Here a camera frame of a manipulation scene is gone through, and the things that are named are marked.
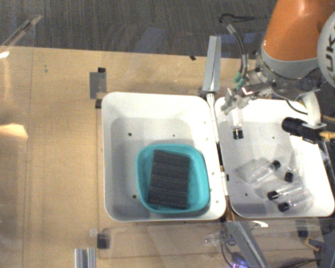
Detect clear plastic bottle black cap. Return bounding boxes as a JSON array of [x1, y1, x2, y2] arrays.
[[236, 159, 282, 184], [277, 191, 315, 213], [266, 181, 304, 202], [284, 165, 300, 183], [228, 107, 245, 140]]

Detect teal plastic tub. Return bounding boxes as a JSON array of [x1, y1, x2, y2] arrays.
[[136, 143, 212, 215]]

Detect thin black and white rod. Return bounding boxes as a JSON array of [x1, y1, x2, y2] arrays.
[[206, 92, 230, 221]]

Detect black cylinder on white bracket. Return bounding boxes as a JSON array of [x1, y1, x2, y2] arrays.
[[281, 90, 327, 145]]

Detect black ribbed block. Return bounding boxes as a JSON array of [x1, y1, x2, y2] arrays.
[[147, 149, 193, 210]]

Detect white plastic tray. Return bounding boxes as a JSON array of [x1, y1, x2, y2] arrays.
[[214, 95, 335, 220], [100, 91, 227, 223]]

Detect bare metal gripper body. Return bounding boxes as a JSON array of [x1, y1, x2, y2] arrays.
[[239, 66, 298, 102]]

